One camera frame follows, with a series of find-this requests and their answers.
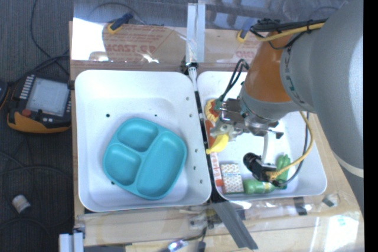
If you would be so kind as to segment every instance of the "blue divided plate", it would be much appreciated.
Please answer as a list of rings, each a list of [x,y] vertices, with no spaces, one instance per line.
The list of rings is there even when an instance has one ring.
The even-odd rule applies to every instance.
[[[184,141],[148,120],[133,118],[118,127],[102,165],[115,184],[146,199],[161,199],[177,182],[187,157]]]

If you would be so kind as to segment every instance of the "orange and black device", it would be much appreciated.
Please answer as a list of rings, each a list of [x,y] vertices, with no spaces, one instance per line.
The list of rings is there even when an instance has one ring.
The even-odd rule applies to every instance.
[[[71,126],[68,82],[36,73],[26,74],[8,104],[8,126],[20,132],[56,133]]]

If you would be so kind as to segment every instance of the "yellow cable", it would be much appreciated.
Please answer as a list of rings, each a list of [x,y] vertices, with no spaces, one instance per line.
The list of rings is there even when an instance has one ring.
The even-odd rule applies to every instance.
[[[303,112],[299,112],[299,113],[301,114],[303,120],[305,121],[305,123],[307,125],[307,128],[308,128],[309,135],[310,135],[310,142],[309,142],[309,145],[307,147],[307,150],[306,150],[306,152],[301,157],[299,157],[294,162],[290,163],[288,166],[285,166],[285,167],[283,167],[282,169],[280,169],[278,171],[267,171],[266,175],[269,177],[269,181],[273,181],[281,173],[285,172],[286,170],[290,169],[291,167],[295,166],[296,164],[302,162],[308,156],[309,152],[311,151],[312,145],[314,143],[314,137],[312,135],[312,129],[311,129],[309,123],[308,123],[308,120],[307,120],[306,116],[303,114]]]
[[[273,35],[273,36],[268,36],[268,37],[259,37],[259,36],[256,36],[256,39],[258,41],[263,41],[263,42],[272,41],[272,40],[275,40],[275,39],[278,39],[278,38],[281,38],[281,37],[284,37],[284,36],[287,36],[287,35],[296,34],[298,32],[305,32],[307,30],[317,30],[317,29],[321,28],[323,25],[324,25],[324,22],[323,23],[312,24],[312,25],[310,25],[308,27],[294,28],[292,30],[281,32],[281,33]]]

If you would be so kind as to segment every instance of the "red button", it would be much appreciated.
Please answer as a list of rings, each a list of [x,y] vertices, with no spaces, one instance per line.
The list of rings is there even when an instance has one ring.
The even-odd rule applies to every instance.
[[[24,117],[30,117],[31,116],[31,111],[29,109],[23,109],[21,114],[24,116]]]

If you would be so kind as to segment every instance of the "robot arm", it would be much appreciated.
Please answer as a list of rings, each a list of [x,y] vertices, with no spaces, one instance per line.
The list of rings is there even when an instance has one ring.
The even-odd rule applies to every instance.
[[[321,26],[264,43],[248,70],[238,109],[223,104],[219,120],[244,120],[247,132],[263,136],[289,112],[318,115],[334,156],[364,215],[363,181],[363,0],[354,0]]]

